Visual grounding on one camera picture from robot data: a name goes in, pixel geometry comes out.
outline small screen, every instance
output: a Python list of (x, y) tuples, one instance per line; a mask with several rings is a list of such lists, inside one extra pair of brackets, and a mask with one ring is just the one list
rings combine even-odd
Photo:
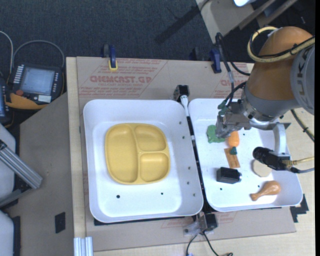
[(2, 94), (2, 88), (0, 86), (0, 118), (3, 118), (6, 115), (5, 112), (5, 100)]
[(50, 95), (55, 71), (26, 67), (20, 89), (25, 93)]

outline black connector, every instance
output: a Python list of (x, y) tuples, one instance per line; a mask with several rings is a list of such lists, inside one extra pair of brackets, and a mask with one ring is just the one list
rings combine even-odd
[(288, 167), (283, 163), (283, 160), (290, 160), (290, 156), (277, 156), (272, 152), (274, 151), (269, 148), (258, 146), (253, 150), (252, 155), (254, 159), (274, 170), (288, 171)]
[(188, 85), (177, 85), (173, 93), (173, 99), (176, 102), (181, 102), (180, 96), (186, 95), (189, 96), (189, 86)]
[(234, 184), (240, 182), (242, 175), (237, 169), (221, 167), (216, 171), (216, 181), (222, 183)]
[(212, 231), (218, 227), (218, 222), (216, 219), (216, 215), (214, 213), (206, 213), (204, 215), (207, 229), (206, 231)]

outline blue clamp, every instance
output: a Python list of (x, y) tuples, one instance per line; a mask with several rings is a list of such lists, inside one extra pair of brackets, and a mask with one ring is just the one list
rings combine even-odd
[(211, 65), (213, 72), (221, 73), (221, 67), (220, 67), (220, 51), (216, 48), (211, 49), (209, 52), (210, 60), (213, 62)]
[(106, 58), (107, 57), (107, 52), (109, 52), (109, 58), (110, 60), (108, 61), (109, 64), (109, 69), (111, 71), (116, 71), (118, 70), (118, 62), (116, 60), (116, 49), (113, 45), (111, 44), (104, 44), (102, 49), (101, 49), (101, 57)]
[(117, 70), (118, 63), (116, 60), (116, 49), (113, 45), (109, 45), (109, 68), (110, 70)]

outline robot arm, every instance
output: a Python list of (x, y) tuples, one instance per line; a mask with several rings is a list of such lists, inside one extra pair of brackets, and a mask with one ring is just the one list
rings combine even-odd
[(283, 154), (287, 145), (285, 129), (289, 124), (276, 120), (287, 111), (301, 107), (315, 114), (315, 37), (292, 26), (261, 30), (272, 33), (259, 56), (251, 52), (251, 38), (248, 53), (256, 63), (248, 81), (241, 86), (241, 99), (228, 104), (224, 101), (218, 107), (221, 111), (217, 116), (215, 135), (226, 138), (233, 131), (252, 127), (273, 130), (275, 149), (257, 148), (253, 156), (275, 170), (283, 170), (281, 163), (290, 159), (289, 155)]

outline black cable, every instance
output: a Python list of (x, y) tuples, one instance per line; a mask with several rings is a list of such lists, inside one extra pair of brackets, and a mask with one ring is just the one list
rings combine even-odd
[(188, 252), (189, 247), (190, 247), (192, 241), (193, 241), (197, 236), (198, 236), (198, 234), (196, 234), (196, 235), (190, 240), (190, 242), (188, 243), (188, 246), (186, 247), (186, 251), (185, 251), (185, 256), (189, 256), (189, 252)]
[(224, 36), (221, 33), (217, 33), (216, 35), (216, 42), (217, 42), (217, 36), (219, 37), (219, 42), (221, 42), (222, 45), (222, 49), (226, 55), (227, 60), (230, 62), (230, 64), (232, 65), (232, 67), (240, 74), (244, 75), (244, 76), (250, 76), (250, 73), (244, 72), (242, 70), (240, 70), (232, 61), (230, 61), (229, 55), (228, 55), (228, 51), (224, 42)]
[(300, 170), (300, 169), (295, 168), (295, 167), (291, 167), (291, 168), (290, 168), (290, 171), (293, 172), (293, 173), (295, 173), (295, 174), (305, 174), (305, 173), (312, 172), (312, 171), (314, 171), (314, 170), (315, 170), (314, 167), (312, 167), (312, 168), (310, 168), (310, 169), (306, 169), (306, 170)]
[(210, 241), (209, 241), (209, 239), (208, 239), (208, 237), (207, 237), (207, 235), (206, 235), (205, 232), (206, 232), (206, 231), (203, 231), (201, 234), (204, 235), (206, 241), (208, 242), (208, 244), (209, 244), (209, 246), (210, 246), (211, 251), (213, 251), (213, 253), (214, 253), (216, 256), (219, 256), (219, 255), (216, 253), (216, 251), (213, 249), (213, 247), (211, 246), (211, 243), (210, 243)]
[(232, 92), (230, 92), (230, 94), (225, 98), (225, 101), (227, 102), (229, 99), (232, 100), (235, 92), (236, 92), (237, 90), (242, 89), (243, 87), (245, 87), (245, 85), (246, 85), (246, 81), (240, 83), (236, 88), (233, 89)]
[(294, 119), (297, 121), (297, 123), (303, 129), (303, 132), (306, 133), (313, 142), (315, 142), (315, 137), (310, 133), (309, 128), (305, 127), (305, 125), (301, 122), (301, 120), (297, 116), (296, 111), (294, 109), (291, 109), (291, 113), (292, 113)]
[(199, 9), (200, 10), (200, 13), (202, 11), (202, 9), (204, 8), (204, 6), (209, 3), (211, 0), (206, 0), (202, 5), (201, 5), (201, 8)]
[[(215, 256), (219, 256), (219, 255), (216, 253), (216, 251), (214, 250), (214, 248), (212, 247), (212, 245), (211, 245), (211, 243), (210, 243), (210, 241), (209, 241), (209, 239), (208, 239), (208, 237), (207, 237), (207, 235), (206, 235), (205, 232), (206, 232), (206, 231), (204, 230), (204, 231), (203, 231), (202, 233), (200, 233), (200, 234), (205, 237), (206, 241), (207, 241), (208, 244), (209, 244), (209, 247), (210, 247), (211, 251), (213, 251), (213, 253), (215, 254)], [(198, 236), (198, 234), (196, 234), (196, 235), (190, 240), (190, 242), (188, 243), (188, 245), (187, 245), (187, 247), (186, 247), (186, 251), (185, 251), (185, 256), (189, 256), (188, 250), (189, 250), (190, 244), (192, 243), (192, 241), (193, 241), (197, 236)], [(233, 255), (234, 255), (234, 254), (233, 254), (232, 252), (230, 252), (230, 253), (228, 253), (226, 256), (233, 256)]]
[[(270, 30), (262, 31), (262, 32), (258, 33), (257, 37), (261, 36), (264, 33), (269, 33), (270, 31), (273, 31), (273, 30), (270, 29)], [(294, 50), (295, 48), (305, 44), (306, 42), (308, 42), (310, 40), (313, 40), (316, 37), (315, 35), (313, 35), (312, 37), (306, 39), (305, 41), (303, 41), (303, 42), (301, 42), (299, 44), (295, 44), (292, 48), (286, 49), (284, 51), (280, 51), (280, 52), (273, 53), (273, 54), (258, 55), (258, 54), (255, 54), (254, 50), (253, 50), (253, 42), (254, 42), (253, 41), (253, 35), (254, 35), (254, 33), (252, 33), (251, 36), (250, 36), (249, 45), (250, 45), (251, 53), (257, 58), (273, 58), (273, 57), (279, 57), (279, 56), (285, 55), (287, 53), (292, 52), (292, 50)]]
[(61, 68), (63, 69), (63, 67), (65, 66), (65, 55), (63, 53), (63, 51), (60, 49), (59, 46), (57, 46), (55, 43), (53, 42), (50, 42), (50, 41), (46, 41), (46, 40), (32, 40), (32, 41), (29, 41), (29, 42), (25, 42), (24, 44), (20, 45), (18, 47), (18, 49), (15, 50), (15, 52), (13, 53), (13, 56), (12, 56), (12, 68), (14, 68), (14, 65), (15, 65), (15, 57), (17, 55), (17, 52), (22, 48), (22, 47), (25, 47), (26, 45), (30, 45), (30, 44), (34, 44), (34, 43), (44, 43), (44, 44), (49, 44), (49, 45), (52, 45), (54, 46), (55, 48), (58, 49), (58, 51), (60, 52), (61, 56), (62, 56), (62, 65), (61, 65)]
[[(215, 44), (218, 46), (219, 48), (219, 52), (220, 52), (220, 56), (221, 56), (221, 60), (226, 68), (226, 71), (228, 72), (228, 75), (229, 75), (229, 79), (230, 79), (230, 82), (231, 82), (231, 92), (234, 91), (235, 89), (235, 82), (234, 82), (234, 78), (233, 78), (233, 74), (231, 72), (231, 69), (228, 65), (228, 62), (226, 61), (226, 58), (225, 58), (225, 55), (224, 55), (224, 50), (223, 50), (223, 47), (222, 47), (222, 44), (221, 44), (221, 37), (222, 37), (222, 34), (220, 32), (218, 32), (215, 36)], [(230, 94), (230, 100), (227, 104), (227, 106), (229, 106), (233, 100), (233, 97), (234, 97), (234, 94), (231, 93)]]

